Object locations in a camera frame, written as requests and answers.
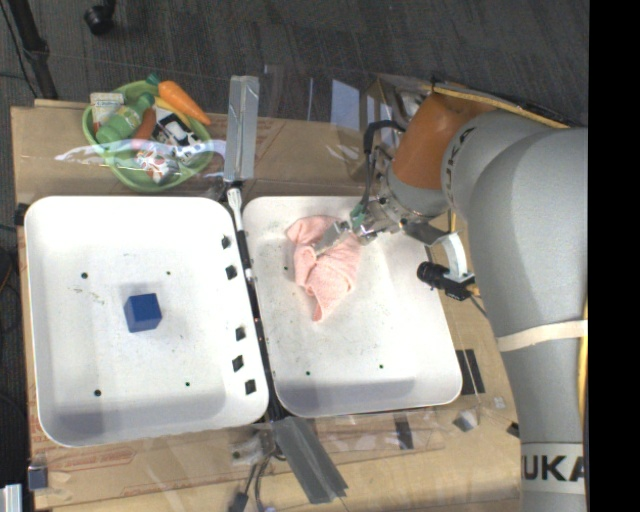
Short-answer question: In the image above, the white plastic tray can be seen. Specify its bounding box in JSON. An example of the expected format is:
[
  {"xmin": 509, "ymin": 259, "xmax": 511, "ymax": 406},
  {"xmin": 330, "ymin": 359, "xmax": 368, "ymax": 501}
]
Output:
[
  {"xmin": 241, "ymin": 194, "xmax": 464, "ymax": 420},
  {"xmin": 23, "ymin": 194, "xmax": 271, "ymax": 449}
]

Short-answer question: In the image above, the black cylinder on white bracket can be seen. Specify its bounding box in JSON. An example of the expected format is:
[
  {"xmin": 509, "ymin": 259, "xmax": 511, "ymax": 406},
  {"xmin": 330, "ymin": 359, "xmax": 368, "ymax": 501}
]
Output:
[{"xmin": 416, "ymin": 230, "xmax": 477, "ymax": 303}]

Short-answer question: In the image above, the black and white carton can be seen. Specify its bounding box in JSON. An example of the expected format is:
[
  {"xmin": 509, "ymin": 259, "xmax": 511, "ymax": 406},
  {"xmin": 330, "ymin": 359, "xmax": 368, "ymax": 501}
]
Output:
[{"xmin": 149, "ymin": 107, "xmax": 202, "ymax": 162}]

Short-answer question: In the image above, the green bowl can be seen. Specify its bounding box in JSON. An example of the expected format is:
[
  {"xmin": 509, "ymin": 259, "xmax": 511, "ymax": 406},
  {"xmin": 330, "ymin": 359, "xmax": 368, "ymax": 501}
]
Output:
[{"xmin": 81, "ymin": 79, "xmax": 216, "ymax": 194}]

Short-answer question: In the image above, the yellow banana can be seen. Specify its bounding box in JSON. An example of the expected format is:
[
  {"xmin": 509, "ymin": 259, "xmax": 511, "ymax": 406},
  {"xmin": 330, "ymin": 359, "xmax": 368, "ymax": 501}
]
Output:
[{"xmin": 152, "ymin": 95, "xmax": 194, "ymax": 129}]

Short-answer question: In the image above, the pink cloth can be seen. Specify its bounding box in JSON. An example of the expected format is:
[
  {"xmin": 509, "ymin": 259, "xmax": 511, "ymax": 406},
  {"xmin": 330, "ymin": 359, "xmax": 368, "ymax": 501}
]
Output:
[{"xmin": 284, "ymin": 214, "xmax": 363, "ymax": 324}]

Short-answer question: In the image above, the green bottle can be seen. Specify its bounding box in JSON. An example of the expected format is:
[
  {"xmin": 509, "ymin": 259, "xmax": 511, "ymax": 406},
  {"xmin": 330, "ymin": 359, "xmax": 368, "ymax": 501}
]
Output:
[{"xmin": 94, "ymin": 92, "xmax": 156, "ymax": 147}]

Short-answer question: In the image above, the orange carrot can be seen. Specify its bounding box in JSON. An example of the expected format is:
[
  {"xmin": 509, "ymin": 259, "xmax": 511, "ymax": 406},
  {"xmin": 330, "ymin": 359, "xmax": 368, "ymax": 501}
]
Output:
[{"xmin": 146, "ymin": 73, "xmax": 213, "ymax": 127}]

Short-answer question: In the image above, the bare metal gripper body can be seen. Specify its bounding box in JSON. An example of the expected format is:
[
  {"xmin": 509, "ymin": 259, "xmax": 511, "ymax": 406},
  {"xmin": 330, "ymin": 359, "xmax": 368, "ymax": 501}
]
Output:
[{"xmin": 345, "ymin": 196, "xmax": 417, "ymax": 247}]

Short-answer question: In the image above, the brown cardboard board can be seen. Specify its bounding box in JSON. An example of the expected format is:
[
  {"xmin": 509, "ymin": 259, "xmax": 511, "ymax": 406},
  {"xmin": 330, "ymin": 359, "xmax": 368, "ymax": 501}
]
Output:
[{"xmin": 10, "ymin": 98, "xmax": 524, "ymax": 512}]

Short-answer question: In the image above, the red and white packet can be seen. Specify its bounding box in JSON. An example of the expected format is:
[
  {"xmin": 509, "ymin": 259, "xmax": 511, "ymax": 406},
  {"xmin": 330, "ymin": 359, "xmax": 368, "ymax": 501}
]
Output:
[{"xmin": 131, "ymin": 148, "xmax": 182, "ymax": 185}]

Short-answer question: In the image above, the blue cube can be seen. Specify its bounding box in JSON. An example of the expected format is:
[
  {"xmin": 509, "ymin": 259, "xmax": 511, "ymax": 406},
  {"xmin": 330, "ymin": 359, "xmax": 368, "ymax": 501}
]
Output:
[{"xmin": 122, "ymin": 292, "xmax": 164, "ymax": 334}]

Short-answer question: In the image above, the brown sausage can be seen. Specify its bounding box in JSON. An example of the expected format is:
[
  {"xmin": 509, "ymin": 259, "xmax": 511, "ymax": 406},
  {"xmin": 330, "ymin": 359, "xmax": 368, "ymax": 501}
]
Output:
[{"xmin": 131, "ymin": 106, "xmax": 158, "ymax": 142}]

